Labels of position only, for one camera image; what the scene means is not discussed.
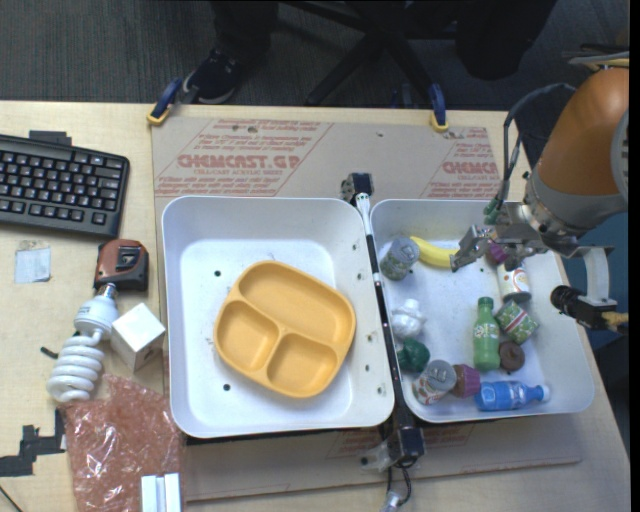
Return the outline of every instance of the pink bubble wrap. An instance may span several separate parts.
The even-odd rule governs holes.
[[[138,512],[140,479],[180,472],[185,438],[163,395],[121,377],[103,379],[108,399],[60,406],[73,492],[80,512]]]

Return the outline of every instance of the banana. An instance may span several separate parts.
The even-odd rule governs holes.
[[[427,265],[433,265],[434,267],[451,268],[449,256],[458,252],[457,249],[444,249],[417,236],[410,236],[409,238],[411,238],[420,249],[420,261]]]

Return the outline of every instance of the shoe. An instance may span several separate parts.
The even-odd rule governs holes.
[[[213,50],[209,57],[194,69],[182,82],[187,94],[193,86],[198,88],[194,102],[217,105],[227,101],[240,83],[242,64],[220,50]]]

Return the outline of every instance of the orange plastic tray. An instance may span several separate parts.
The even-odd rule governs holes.
[[[306,398],[333,380],[353,341],[349,301],[315,277],[261,261],[236,280],[214,324],[223,361],[278,393]]]

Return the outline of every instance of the keyboard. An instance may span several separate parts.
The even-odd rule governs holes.
[[[129,160],[0,135],[0,222],[117,238]]]

